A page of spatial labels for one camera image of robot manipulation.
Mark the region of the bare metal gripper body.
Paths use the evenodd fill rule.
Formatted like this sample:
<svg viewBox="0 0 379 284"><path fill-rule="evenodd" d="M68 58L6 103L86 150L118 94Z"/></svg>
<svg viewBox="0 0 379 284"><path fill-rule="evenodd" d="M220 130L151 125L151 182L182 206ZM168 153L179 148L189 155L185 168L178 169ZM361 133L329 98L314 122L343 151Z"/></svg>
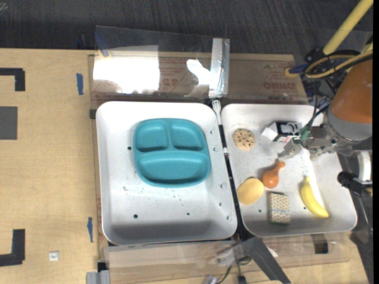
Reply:
<svg viewBox="0 0 379 284"><path fill-rule="evenodd" d="M333 153L338 142L339 137L327 125L306 126L301 131L301 145L311 156Z"/></svg>

